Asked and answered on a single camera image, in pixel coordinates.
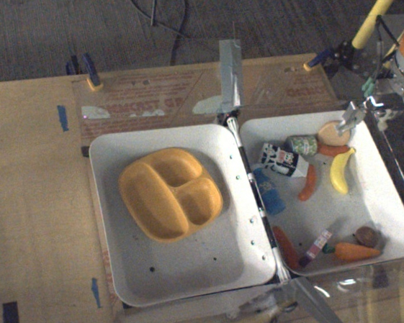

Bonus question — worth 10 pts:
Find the orange divided plate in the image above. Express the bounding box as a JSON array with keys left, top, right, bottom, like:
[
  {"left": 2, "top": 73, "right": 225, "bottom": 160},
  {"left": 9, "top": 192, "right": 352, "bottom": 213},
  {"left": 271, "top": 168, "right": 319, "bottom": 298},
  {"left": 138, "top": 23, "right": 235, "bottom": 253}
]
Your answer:
[{"left": 115, "top": 142, "right": 229, "bottom": 249}]

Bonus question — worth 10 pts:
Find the thin black and white rod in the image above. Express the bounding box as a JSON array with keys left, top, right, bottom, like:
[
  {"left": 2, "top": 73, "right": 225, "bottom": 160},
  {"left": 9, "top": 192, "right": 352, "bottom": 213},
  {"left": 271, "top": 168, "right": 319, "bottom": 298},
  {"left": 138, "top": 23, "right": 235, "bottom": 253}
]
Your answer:
[{"left": 225, "top": 111, "right": 292, "bottom": 288}]

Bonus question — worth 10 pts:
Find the cow print milk carton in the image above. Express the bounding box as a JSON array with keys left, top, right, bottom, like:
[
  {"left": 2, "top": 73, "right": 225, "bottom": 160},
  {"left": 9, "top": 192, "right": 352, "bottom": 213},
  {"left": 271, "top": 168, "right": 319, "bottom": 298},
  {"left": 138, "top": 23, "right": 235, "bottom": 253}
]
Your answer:
[{"left": 256, "top": 137, "right": 312, "bottom": 182}]

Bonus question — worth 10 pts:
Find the small bottle with pink label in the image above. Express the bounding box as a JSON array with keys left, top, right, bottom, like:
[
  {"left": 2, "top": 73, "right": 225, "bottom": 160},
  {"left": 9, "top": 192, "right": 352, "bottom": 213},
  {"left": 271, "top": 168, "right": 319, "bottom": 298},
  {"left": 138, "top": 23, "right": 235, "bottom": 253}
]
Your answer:
[{"left": 295, "top": 228, "right": 337, "bottom": 268}]

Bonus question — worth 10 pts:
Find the white plastic tray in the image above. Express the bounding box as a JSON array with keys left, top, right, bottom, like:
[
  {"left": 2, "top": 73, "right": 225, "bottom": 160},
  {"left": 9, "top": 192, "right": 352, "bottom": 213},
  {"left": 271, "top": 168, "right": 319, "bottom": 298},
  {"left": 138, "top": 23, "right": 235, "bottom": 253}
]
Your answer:
[
  {"left": 86, "top": 116, "right": 280, "bottom": 311},
  {"left": 236, "top": 101, "right": 404, "bottom": 283}
]

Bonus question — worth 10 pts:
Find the brown cardboard board red print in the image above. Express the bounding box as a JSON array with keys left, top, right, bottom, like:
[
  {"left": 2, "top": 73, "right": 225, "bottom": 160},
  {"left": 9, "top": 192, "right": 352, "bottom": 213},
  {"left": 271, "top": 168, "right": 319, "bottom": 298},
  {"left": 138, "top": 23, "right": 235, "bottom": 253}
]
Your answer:
[{"left": 70, "top": 44, "right": 364, "bottom": 314}]

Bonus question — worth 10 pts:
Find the black block with thin wires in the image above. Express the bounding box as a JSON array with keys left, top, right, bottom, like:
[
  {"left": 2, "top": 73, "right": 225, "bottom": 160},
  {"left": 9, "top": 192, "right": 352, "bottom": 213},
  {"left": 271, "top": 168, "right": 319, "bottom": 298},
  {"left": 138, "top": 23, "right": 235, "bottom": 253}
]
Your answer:
[{"left": 215, "top": 108, "right": 243, "bottom": 126}]

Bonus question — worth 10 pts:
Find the blue can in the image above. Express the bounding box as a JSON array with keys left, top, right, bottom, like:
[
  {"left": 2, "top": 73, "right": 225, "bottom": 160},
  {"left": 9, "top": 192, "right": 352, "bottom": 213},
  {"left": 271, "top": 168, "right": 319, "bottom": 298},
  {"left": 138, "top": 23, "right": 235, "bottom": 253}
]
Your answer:
[{"left": 251, "top": 164, "right": 288, "bottom": 218}]

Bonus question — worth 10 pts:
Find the red-orange sausage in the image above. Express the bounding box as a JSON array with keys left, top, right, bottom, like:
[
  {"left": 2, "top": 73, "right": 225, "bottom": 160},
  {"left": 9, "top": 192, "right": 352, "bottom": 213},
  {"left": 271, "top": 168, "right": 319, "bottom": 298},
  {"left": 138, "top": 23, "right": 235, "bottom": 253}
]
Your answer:
[{"left": 271, "top": 222, "right": 302, "bottom": 273}]

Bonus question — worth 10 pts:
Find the brown round ball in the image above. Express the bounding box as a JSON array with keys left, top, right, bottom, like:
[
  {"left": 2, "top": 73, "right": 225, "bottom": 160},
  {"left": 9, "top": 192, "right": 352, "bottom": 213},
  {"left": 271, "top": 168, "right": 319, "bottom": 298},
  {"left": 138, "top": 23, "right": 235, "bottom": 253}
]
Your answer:
[{"left": 352, "top": 224, "right": 383, "bottom": 250}]

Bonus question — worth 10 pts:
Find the yellow banana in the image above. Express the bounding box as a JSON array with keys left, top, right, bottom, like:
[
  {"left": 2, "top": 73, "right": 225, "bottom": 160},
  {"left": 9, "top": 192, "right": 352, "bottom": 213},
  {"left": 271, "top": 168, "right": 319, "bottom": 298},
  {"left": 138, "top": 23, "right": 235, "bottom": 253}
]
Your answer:
[{"left": 326, "top": 146, "right": 362, "bottom": 197}]

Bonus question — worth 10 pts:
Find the tan round biscuit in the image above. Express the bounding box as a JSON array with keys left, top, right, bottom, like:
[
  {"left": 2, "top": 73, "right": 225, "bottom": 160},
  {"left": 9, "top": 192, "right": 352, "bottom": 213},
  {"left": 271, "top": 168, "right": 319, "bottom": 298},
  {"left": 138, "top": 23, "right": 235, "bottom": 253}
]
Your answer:
[{"left": 315, "top": 118, "right": 354, "bottom": 150}]

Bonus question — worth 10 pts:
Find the orange sausage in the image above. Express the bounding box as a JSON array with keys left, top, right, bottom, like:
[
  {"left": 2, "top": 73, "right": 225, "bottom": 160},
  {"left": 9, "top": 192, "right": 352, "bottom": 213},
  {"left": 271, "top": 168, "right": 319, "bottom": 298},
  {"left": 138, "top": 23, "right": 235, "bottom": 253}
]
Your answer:
[
  {"left": 293, "top": 163, "right": 321, "bottom": 204},
  {"left": 315, "top": 141, "right": 352, "bottom": 160}
]

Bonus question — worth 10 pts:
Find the green can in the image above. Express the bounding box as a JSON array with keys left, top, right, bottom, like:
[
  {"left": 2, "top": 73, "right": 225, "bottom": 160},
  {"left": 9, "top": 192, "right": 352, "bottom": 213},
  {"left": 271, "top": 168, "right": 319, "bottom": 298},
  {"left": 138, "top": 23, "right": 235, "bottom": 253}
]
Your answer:
[{"left": 284, "top": 132, "right": 320, "bottom": 159}]

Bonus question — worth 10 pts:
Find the orange carrot with green top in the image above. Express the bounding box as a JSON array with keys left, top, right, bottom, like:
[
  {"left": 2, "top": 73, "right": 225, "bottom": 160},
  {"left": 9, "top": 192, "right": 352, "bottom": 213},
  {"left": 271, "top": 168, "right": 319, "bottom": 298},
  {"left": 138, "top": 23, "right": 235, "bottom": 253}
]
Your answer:
[{"left": 321, "top": 237, "right": 382, "bottom": 265}]

